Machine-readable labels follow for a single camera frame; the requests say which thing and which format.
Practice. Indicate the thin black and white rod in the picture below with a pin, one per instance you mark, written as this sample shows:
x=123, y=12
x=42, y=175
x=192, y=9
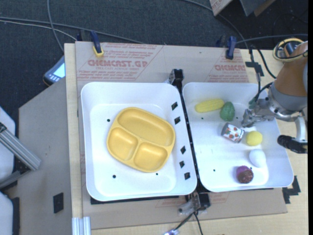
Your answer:
x=188, y=131

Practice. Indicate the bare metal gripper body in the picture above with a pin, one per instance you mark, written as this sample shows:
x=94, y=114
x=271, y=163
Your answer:
x=265, y=110

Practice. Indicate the brown cardboard board red print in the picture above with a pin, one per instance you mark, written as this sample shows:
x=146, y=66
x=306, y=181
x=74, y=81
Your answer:
x=151, y=65

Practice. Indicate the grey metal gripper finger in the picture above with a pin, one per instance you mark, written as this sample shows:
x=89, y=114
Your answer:
x=249, y=112
x=246, y=123

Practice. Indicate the yellow divided plate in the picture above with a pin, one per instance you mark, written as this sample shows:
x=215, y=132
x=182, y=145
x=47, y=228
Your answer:
x=140, y=138

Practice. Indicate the black cylinder on white bracket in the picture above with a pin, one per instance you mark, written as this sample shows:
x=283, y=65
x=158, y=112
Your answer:
x=291, y=142

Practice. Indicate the white plastic tray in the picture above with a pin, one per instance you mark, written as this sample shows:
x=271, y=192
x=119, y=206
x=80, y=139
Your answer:
x=217, y=155
x=102, y=180

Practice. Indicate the green broccoli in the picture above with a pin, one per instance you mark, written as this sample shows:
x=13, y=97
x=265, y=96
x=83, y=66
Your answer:
x=227, y=111

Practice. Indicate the white egg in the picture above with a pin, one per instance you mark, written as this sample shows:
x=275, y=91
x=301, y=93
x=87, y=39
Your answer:
x=257, y=157

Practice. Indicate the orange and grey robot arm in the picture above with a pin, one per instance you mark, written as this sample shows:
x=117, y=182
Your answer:
x=291, y=82

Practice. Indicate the purple and brown doughnut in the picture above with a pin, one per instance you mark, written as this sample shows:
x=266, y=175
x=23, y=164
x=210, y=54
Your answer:
x=245, y=175

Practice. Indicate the yellow corn cob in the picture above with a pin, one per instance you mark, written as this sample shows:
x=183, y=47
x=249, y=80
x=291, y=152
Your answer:
x=209, y=105

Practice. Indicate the yellow lemon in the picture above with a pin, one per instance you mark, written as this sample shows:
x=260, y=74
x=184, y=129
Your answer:
x=254, y=138

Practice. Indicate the white can with red print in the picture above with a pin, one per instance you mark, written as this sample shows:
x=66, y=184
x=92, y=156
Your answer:
x=232, y=132

